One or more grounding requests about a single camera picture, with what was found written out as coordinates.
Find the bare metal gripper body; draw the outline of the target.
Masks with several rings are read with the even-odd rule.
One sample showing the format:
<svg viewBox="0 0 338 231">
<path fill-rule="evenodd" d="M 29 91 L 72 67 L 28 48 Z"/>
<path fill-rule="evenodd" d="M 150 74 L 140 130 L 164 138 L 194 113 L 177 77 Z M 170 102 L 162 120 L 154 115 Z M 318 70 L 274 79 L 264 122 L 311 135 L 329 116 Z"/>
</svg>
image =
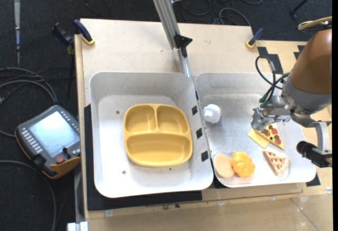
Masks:
<svg viewBox="0 0 338 231">
<path fill-rule="evenodd" d="M 269 100 L 265 100 L 259 109 L 265 118 L 274 118 L 274 123 L 288 122 L 290 120 L 290 113 L 285 109 L 279 95 L 274 95 Z"/>
</svg>

